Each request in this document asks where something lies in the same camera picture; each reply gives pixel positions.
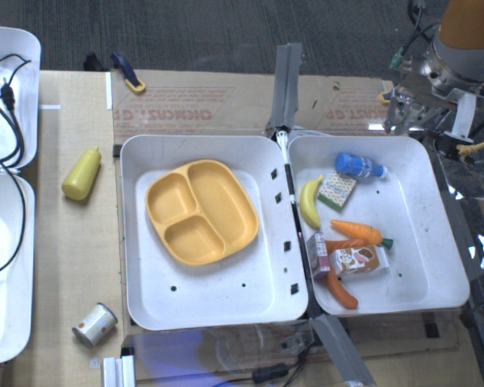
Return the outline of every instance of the carrot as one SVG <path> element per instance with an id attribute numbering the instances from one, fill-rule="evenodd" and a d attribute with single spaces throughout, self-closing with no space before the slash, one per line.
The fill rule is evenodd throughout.
<path id="1" fill-rule="evenodd" d="M 355 310 L 358 307 L 358 300 L 344 289 L 333 269 L 330 269 L 328 274 L 324 276 L 324 282 L 335 299 L 344 308 Z"/>
<path id="2" fill-rule="evenodd" d="M 387 249 L 391 249 L 393 246 L 393 240 L 382 237 L 382 233 L 371 227 L 370 225 L 365 225 L 364 223 L 351 223 L 349 221 L 340 221 L 338 219 L 332 219 L 330 223 L 334 228 L 346 235 L 353 238 L 367 239 L 371 245 L 383 245 Z"/>
<path id="3" fill-rule="evenodd" d="M 363 238 L 351 238 L 351 239 L 342 239 L 341 241 L 324 241 L 326 245 L 326 249 L 328 250 L 328 254 L 331 254 L 336 249 L 342 248 L 361 248 L 369 245 L 369 241 Z"/>

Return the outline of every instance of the silver can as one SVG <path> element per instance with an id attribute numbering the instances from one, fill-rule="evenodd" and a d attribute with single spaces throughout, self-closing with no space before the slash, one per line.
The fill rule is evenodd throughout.
<path id="1" fill-rule="evenodd" d="M 88 315 L 72 328 L 72 332 L 88 348 L 92 348 L 118 321 L 109 308 L 98 302 Z"/>

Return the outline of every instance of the blue plastic bottle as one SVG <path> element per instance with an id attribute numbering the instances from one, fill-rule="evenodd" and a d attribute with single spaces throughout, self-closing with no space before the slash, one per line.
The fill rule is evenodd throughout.
<path id="1" fill-rule="evenodd" d="M 340 153 L 336 158 L 336 171 L 355 177 L 387 176 L 387 168 L 375 164 L 371 159 L 363 156 L 354 156 L 349 153 Z"/>

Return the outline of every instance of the yellow plate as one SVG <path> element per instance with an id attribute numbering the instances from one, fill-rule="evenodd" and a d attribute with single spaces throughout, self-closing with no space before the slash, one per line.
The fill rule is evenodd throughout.
<path id="1" fill-rule="evenodd" d="M 230 256 L 259 227 L 244 188 L 217 160 L 196 160 L 159 177 L 147 188 L 145 207 L 170 254 L 188 265 Z"/>

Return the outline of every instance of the banana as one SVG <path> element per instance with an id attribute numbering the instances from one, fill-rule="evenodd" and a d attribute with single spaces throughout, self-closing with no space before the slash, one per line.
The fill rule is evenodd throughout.
<path id="1" fill-rule="evenodd" d="M 299 212 L 308 225 L 315 229 L 321 227 L 319 214 L 315 208 L 315 194 L 322 180 L 323 175 L 319 175 L 316 179 L 310 179 L 303 185 L 299 194 Z"/>

